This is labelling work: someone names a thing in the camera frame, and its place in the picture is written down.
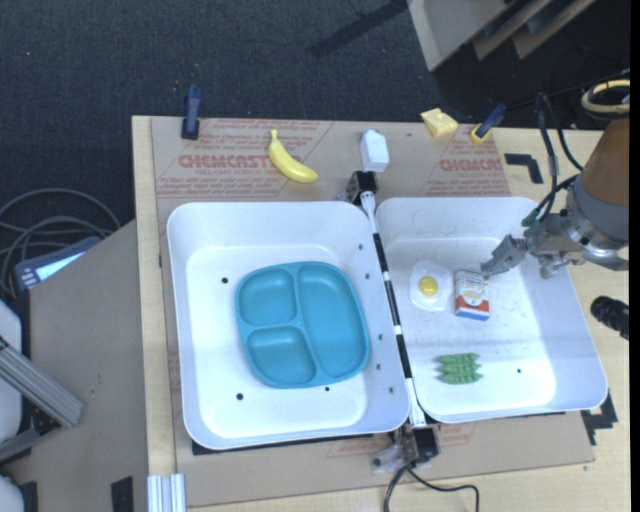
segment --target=wooden table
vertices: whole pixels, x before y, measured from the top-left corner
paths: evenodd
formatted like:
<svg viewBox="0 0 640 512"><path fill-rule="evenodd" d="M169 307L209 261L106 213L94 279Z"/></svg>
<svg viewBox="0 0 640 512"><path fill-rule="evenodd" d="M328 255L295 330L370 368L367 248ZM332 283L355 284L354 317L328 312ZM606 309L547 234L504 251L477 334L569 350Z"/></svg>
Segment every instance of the wooden table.
<svg viewBox="0 0 640 512"><path fill-rule="evenodd" d="M151 118L133 118L136 218L141 285L144 378L149 471L152 475L176 472L161 270L158 266L159 233L153 168ZM600 132L569 132L567 141L578 161L586 162ZM531 154L544 171L546 154L537 131L494 129L496 146L504 153ZM570 169L560 155L561 169ZM547 188L534 186L522 168L503 160L511 194L540 200ZM587 466L500 473L438 482L441 485L473 483L481 493L482 510L631 510L629 345L613 330L588 314L598 295L628 303L629 275L587 264L570 269L589 328L609 380L618 423L597 433L595 461ZM238 485L251 485L251 480ZM381 510L385 489L373 487L256 502L198 508L201 511L344 511ZM441 494L419 484L401 485L394 491L392 509L403 511L472 510L469 492Z"/></svg>

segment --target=blue clamp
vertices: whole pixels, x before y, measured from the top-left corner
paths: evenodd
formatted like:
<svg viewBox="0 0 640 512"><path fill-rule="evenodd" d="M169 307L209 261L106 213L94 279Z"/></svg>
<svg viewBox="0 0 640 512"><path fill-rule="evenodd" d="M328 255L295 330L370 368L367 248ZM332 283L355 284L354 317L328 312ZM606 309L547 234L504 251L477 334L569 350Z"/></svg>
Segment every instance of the blue clamp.
<svg viewBox="0 0 640 512"><path fill-rule="evenodd" d="M198 121L198 111L202 103L202 89L192 85L189 87L189 93L184 97L184 119L182 120L183 139L198 140L198 130L200 129L200 121Z"/></svg>
<svg viewBox="0 0 640 512"><path fill-rule="evenodd" d="M489 117L487 117L483 123L476 125L476 127L469 133L469 138L474 144L482 144L491 132L491 128L498 126L504 119L504 113L507 111L507 107L504 103L498 103L496 108L493 109Z"/></svg>

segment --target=black floor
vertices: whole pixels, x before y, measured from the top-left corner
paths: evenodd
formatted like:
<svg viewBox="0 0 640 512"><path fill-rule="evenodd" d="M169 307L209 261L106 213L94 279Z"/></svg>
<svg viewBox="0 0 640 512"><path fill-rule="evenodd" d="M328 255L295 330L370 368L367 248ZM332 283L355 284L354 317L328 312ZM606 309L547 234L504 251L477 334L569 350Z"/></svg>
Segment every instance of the black floor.
<svg viewBox="0 0 640 512"><path fill-rule="evenodd" d="M630 0L597 1L525 60L510 42L483 62L467 45L434 73L408 11L384 11L388 4L0 0L0 205L68 187L132 219L131 116L181 116L191 83L203 88L201 114L210 117L416 122L440 107L471 123L502 101L525 103L504 126L533 127L527 101L539 91L630 66ZM388 19L367 16L376 12ZM579 93L554 98L563 125L601 128L580 112ZM0 221L102 219L93 212L48 195L0 210ZM0 229L0 249L14 239Z"/></svg>

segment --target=toy banana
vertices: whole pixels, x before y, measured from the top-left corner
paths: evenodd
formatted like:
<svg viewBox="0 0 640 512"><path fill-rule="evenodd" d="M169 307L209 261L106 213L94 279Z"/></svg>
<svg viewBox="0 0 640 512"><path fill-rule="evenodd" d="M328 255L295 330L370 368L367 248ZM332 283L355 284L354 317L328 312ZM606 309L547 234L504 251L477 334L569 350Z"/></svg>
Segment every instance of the toy banana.
<svg viewBox="0 0 640 512"><path fill-rule="evenodd" d="M271 130L271 142L269 143L269 160L287 178L300 183L312 183L318 179L318 174L301 164L287 152L282 142L278 140L278 130Z"/></svg>

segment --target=cardboard sheet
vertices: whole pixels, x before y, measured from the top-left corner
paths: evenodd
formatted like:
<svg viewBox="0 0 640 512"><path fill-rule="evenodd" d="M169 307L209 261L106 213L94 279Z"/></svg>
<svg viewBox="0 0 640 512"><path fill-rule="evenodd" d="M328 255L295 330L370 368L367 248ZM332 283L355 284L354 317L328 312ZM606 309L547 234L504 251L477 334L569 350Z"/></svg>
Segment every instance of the cardboard sheet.
<svg viewBox="0 0 640 512"><path fill-rule="evenodd" d="M344 194L362 168L359 144L372 126L362 122L203 119L197 141L180 138L179 118L152 118L158 223L178 470L189 506L387 485L372 471L371 455L387 434L207 453L194 446L182 419L180 361L166 222L192 201L331 200ZM434 139L421 123L375 123L391 163L378 175L378 202L389 197L506 196L495 144L469 141L469 125ZM313 168L312 185L282 176L267 156L269 131ZM593 453L580 413L435 425L441 449L421 474L429 479L590 461Z"/></svg>
<svg viewBox="0 0 640 512"><path fill-rule="evenodd" d="M136 242L131 222L30 291L33 361L84 404L76 427L2 468L19 485L35 482L40 512L112 512L114 486L130 491L124 507L145 509Z"/></svg>

